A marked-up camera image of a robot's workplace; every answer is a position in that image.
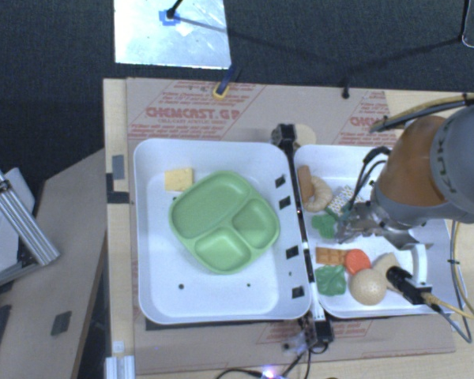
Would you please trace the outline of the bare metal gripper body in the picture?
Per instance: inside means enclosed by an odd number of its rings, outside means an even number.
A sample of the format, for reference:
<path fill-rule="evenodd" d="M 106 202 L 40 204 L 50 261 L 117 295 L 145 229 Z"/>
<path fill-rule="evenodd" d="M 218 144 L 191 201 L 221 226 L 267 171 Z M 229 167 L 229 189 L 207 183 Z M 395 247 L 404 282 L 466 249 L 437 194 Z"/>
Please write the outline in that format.
<path fill-rule="evenodd" d="M 361 231 L 366 237 L 384 235 L 389 232 L 389 214 L 374 202 L 359 202 L 350 211 L 348 226 L 351 231 Z"/>

